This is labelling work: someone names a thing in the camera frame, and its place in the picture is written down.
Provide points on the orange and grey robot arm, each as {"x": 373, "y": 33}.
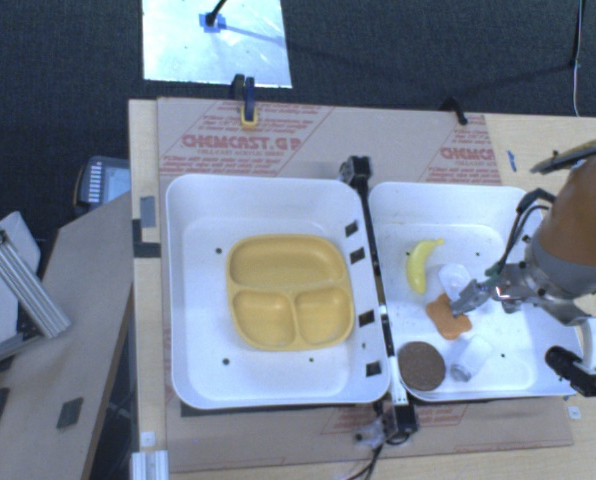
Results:
{"x": 578, "y": 208}

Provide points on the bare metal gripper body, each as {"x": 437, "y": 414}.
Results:
{"x": 515, "y": 283}

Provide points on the black cylinder on white bracket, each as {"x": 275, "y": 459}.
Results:
{"x": 573, "y": 370}

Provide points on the thin black and white rod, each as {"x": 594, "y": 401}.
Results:
{"x": 375, "y": 268}

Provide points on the orange toy biscuit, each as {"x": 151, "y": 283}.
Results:
{"x": 445, "y": 320}

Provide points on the yellow banana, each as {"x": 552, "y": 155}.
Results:
{"x": 418, "y": 265}

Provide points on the white plastic tray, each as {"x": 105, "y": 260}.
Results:
{"x": 203, "y": 288}
{"x": 508, "y": 348}

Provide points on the brown cardboard board, red print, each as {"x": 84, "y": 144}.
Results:
{"x": 388, "y": 138}

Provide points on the brown round biscuit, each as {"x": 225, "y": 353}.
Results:
{"x": 421, "y": 366}

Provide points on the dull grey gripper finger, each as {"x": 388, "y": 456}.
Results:
{"x": 478, "y": 288}
{"x": 465, "y": 305}

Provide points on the yellow divided plate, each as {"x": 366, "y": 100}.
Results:
{"x": 288, "y": 293}

